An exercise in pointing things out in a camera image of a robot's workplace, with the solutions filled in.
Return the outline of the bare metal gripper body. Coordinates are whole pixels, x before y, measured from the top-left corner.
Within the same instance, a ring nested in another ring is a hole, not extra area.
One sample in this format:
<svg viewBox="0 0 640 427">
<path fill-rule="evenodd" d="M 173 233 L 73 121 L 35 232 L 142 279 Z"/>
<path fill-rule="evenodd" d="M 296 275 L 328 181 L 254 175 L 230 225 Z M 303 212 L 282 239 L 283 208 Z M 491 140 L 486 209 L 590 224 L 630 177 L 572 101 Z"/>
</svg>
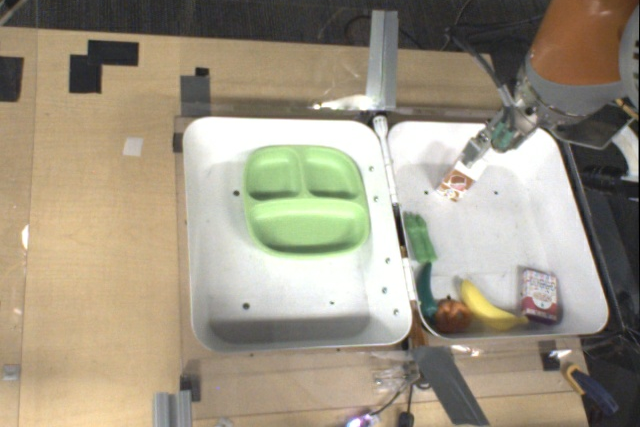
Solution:
<svg viewBox="0 0 640 427">
<path fill-rule="evenodd" d="M 495 152 L 520 147 L 537 129 L 539 97 L 528 80 L 517 80 L 512 90 L 499 89 L 501 109 L 483 129 L 483 139 Z"/>
</svg>

